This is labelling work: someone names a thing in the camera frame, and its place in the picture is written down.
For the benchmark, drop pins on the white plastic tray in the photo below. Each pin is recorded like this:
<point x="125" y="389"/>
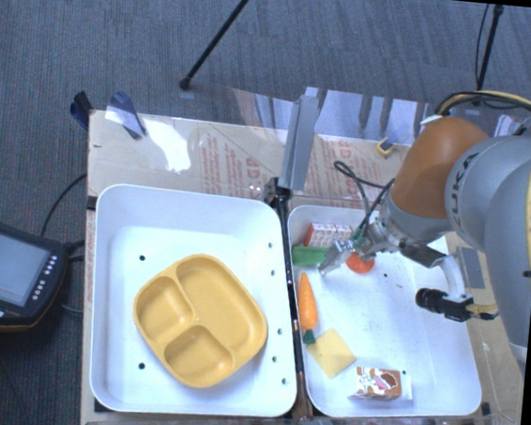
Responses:
<point x="398" y="343"/>
<point x="111" y="332"/>

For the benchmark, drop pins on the orange round slice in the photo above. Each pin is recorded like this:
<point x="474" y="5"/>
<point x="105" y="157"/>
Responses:
<point x="359" y="265"/>

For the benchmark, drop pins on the brown and white carton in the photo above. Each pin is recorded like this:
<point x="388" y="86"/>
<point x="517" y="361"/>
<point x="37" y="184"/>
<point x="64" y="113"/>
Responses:
<point x="379" y="384"/>

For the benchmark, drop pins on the green toy vegetable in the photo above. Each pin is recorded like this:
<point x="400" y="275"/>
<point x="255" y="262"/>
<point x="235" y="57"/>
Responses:
<point x="308" y="255"/>

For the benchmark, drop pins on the brown cardboard board red print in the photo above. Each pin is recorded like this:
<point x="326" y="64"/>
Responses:
<point x="233" y="161"/>

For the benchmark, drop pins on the black tripod stand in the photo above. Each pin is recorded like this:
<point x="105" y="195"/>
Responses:
<point x="488" y="46"/>
<point x="221" y="30"/>

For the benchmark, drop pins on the orange and white carton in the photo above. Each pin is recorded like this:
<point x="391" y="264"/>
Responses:
<point x="327" y="234"/>

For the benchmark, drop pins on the orange carrot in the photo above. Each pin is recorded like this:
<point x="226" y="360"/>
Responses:
<point x="307" y="305"/>

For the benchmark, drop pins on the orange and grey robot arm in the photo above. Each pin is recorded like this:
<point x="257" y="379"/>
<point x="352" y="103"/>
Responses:
<point x="480" y="191"/>

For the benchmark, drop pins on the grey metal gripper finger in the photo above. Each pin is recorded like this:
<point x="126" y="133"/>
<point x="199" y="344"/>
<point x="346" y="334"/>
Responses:
<point x="336" y="257"/>
<point x="365" y="256"/>

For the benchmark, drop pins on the black cylinder on white bracket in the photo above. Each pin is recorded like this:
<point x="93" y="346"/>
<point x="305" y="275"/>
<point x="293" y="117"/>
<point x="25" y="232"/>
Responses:
<point x="444" y="303"/>

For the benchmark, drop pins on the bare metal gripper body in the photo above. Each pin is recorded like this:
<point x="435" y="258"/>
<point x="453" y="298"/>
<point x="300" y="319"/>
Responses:
<point x="378" y="237"/>

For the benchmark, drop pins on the yellow cheese slice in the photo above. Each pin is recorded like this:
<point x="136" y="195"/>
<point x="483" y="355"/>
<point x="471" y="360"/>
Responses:
<point x="331" y="353"/>

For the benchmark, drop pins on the yellow divided plate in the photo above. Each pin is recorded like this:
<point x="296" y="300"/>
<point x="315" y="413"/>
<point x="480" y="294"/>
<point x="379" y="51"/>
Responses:
<point x="198" y="317"/>

